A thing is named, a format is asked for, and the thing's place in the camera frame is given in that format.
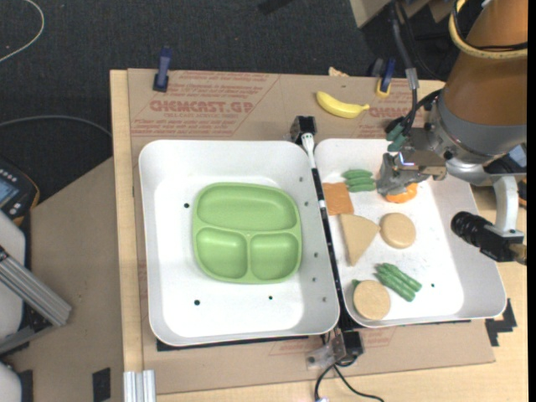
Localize white plastic tray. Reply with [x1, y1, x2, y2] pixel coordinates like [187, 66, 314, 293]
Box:
[137, 139, 341, 348]
[312, 137, 508, 329]

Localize thin black and white rod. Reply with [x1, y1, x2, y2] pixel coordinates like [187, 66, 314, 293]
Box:
[301, 133, 348, 331]

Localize green asparagus bundle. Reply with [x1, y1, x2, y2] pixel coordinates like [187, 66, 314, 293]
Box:
[373, 262, 424, 303]

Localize brown cardboard board red print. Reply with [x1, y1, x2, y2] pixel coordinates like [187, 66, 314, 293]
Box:
[126, 68, 497, 395]

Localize tan round biscuit green edge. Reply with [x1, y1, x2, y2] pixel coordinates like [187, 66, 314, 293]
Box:
[350, 278, 393, 322]

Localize orange square cheese slice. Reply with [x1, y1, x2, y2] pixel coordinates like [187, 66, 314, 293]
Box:
[322, 182, 356, 217]

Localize orange round toy food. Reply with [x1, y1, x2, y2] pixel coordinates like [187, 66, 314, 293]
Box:
[384, 182, 420, 204]

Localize yellow banana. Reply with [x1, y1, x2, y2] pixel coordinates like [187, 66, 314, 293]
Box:
[316, 90, 372, 120]

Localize tan triangular slice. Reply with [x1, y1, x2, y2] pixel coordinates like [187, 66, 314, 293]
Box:
[338, 213, 382, 267]

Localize black block with thin wires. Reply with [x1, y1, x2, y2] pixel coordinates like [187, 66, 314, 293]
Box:
[290, 115, 317, 144]
[332, 328, 366, 358]

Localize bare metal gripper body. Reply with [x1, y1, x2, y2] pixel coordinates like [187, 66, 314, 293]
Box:
[399, 126, 448, 182]

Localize green pea pods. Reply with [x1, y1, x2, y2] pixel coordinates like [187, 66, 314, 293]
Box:
[341, 168, 377, 193]

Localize green divided plate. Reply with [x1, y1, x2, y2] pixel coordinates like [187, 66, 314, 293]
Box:
[191, 181, 303, 286]

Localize black cylinder on white bracket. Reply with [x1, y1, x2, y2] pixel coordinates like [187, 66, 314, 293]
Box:
[451, 174, 527, 264]

